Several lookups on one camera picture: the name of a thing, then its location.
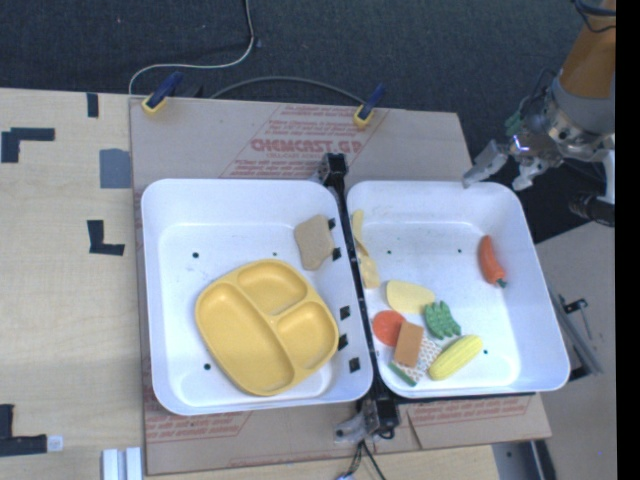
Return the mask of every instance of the white plastic tray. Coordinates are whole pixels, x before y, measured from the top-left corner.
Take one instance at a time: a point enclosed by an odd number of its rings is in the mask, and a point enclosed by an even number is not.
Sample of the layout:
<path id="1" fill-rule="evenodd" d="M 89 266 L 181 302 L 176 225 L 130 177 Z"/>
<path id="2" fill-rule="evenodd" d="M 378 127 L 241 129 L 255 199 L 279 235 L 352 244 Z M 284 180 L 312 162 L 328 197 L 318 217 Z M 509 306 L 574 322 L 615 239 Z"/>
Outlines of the white plastic tray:
<path id="1" fill-rule="evenodd" d="M 337 403 L 362 397 L 373 372 L 336 201 L 321 185 L 285 180 L 161 180 L 141 202 L 153 389 L 183 414 Z M 335 221 L 342 257 L 305 271 L 294 238 L 299 223 Z M 252 261 L 276 258 L 303 273 L 348 344 L 319 371 L 271 397 L 240 391 L 217 367 L 195 323 L 195 301 L 212 281 Z M 343 318 L 341 308 L 349 307 Z M 358 369 L 353 369 L 357 360 Z"/>
<path id="2" fill-rule="evenodd" d="M 363 242 L 382 285 L 365 290 L 370 319 L 388 309 L 385 282 L 425 286 L 444 300 L 484 351 L 446 380 L 425 376 L 410 387 L 388 368 L 393 350 L 374 338 L 381 376 L 407 398 L 549 391 L 569 375 L 569 360 L 518 198 L 506 187 L 459 182 L 366 181 L 347 195 L 349 212 L 363 210 Z M 505 289 L 489 285 L 478 243 L 489 234 L 507 272 Z M 420 315 L 407 319 L 425 325 Z"/>

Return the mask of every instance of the floor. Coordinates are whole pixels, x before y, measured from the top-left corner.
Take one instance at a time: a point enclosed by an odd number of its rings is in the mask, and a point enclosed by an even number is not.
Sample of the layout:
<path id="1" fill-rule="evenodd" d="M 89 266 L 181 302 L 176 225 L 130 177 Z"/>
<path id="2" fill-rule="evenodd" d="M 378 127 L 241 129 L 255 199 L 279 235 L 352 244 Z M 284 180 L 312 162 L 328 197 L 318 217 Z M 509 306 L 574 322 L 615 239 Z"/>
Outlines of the floor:
<path id="1" fill-rule="evenodd" d="M 593 354 L 591 373 L 544 393 L 552 430 L 544 442 L 496 445 L 504 480 L 603 480 L 618 477 L 616 400 L 615 232 L 590 223 L 540 243 L 550 290 L 566 305 L 586 306 L 566 321 Z M 585 364 L 565 332 L 574 371 Z"/>

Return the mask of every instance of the yellow corn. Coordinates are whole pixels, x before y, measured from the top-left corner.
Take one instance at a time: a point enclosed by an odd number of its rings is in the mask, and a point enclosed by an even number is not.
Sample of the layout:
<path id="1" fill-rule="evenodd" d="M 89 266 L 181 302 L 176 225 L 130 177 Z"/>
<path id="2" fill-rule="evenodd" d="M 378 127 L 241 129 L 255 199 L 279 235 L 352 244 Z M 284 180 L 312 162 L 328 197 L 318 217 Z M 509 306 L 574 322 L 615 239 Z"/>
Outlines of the yellow corn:
<path id="1" fill-rule="evenodd" d="M 469 334 L 457 339 L 447 347 L 429 367 L 433 380 L 446 379 L 471 361 L 482 350 L 479 336 Z"/>

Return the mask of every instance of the blue clamp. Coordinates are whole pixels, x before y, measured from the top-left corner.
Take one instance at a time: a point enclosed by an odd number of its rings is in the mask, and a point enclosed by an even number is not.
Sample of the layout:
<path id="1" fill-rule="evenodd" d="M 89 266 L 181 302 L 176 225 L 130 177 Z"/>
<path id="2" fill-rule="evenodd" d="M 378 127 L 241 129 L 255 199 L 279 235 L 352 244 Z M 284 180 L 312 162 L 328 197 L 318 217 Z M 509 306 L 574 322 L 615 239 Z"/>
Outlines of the blue clamp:
<path id="1" fill-rule="evenodd" d="M 163 80 L 153 94 L 142 102 L 142 109 L 147 114 L 155 114 L 167 103 L 167 96 L 173 96 L 176 87 L 182 82 L 184 75 L 179 71 L 172 73 Z"/>
<path id="2" fill-rule="evenodd" d="M 384 85 L 378 84 L 378 87 L 376 87 L 369 99 L 358 107 L 356 113 L 353 114 L 353 122 L 358 128 L 363 130 L 369 124 L 369 121 L 371 121 L 373 117 L 373 108 L 382 99 L 384 93 Z"/>

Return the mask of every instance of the toy food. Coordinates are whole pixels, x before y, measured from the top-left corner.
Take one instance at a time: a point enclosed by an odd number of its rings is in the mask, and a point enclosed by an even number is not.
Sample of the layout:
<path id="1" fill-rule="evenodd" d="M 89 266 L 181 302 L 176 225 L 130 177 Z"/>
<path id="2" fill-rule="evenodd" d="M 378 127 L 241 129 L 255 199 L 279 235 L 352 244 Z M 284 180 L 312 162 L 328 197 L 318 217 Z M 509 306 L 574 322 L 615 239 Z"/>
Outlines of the toy food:
<path id="1" fill-rule="evenodd" d="M 460 325 L 453 319 L 451 310 L 444 301 L 427 304 L 424 308 L 424 317 L 427 329 L 436 338 L 443 340 L 445 337 L 451 338 L 454 334 L 460 336 Z"/>
<path id="2" fill-rule="evenodd" d="M 398 341 L 393 354 L 393 361 L 405 366 L 413 368 L 420 356 L 420 346 L 422 344 L 422 336 L 424 328 L 404 321 L 400 326 L 398 333 Z"/>
<path id="3" fill-rule="evenodd" d="M 450 377 L 468 364 L 481 350 L 482 340 L 479 336 L 468 334 L 458 338 L 431 363 L 428 369 L 429 377 L 433 380 Z"/>
<path id="4" fill-rule="evenodd" d="M 369 256 L 369 251 L 362 241 L 362 221 L 364 220 L 364 212 L 356 210 L 351 215 L 351 229 L 353 231 L 353 240 L 356 246 L 356 256 L 358 257 L 358 265 L 360 275 L 362 276 L 362 284 L 365 288 L 377 288 L 380 286 L 380 275 L 378 274 L 378 266 L 376 262 Z"/>
<path id="5" fill-rule="evenodd" d="M 485 235 L 480 240 L 480 246 L 478 247 L 478 258 L 480 260 L 480 268 L 482 275 L 489 284 L 498 284 L 502 288 L 506 286 L 505 271 L 496 259 L 496 254 L 493 249 L 493 242 L 491 236 Z"/>
<path id="6" fill-rule="evenodd" d="M 373 317 L 373 334 L 385 345 L 395 347 L 404 321 L 405 317 L 393 309 L 380 311 Z"/>
<path id="7" fill-rule="evenodd" d="M 442 348 L 426 336 L 423 336 L 422 343 L 420 345 L 420 355 L 418 356 L 418 362 L 415 367 L 410 368 L 403 364 L 391 361 L 391 363 L 389 363 L 389 369 L 413 387 L 422 377 L 425 376 L 427 369 L 441 352 Z"/>
<path id="8" fill-rule="evenodd" d="M 329 221 L 324 215 L 316 215 L 298 224 L 294 236 L 305 270 L 318 270 L 335 249 Z"/>
<path id="9" fill-rule="evenodd" d="M 421 314 L 426 304 L 435 302 L 435 294 L 418 284 L 391 280 L 387 282 L 386 296 L 389 306 L 401 313 Z"/>

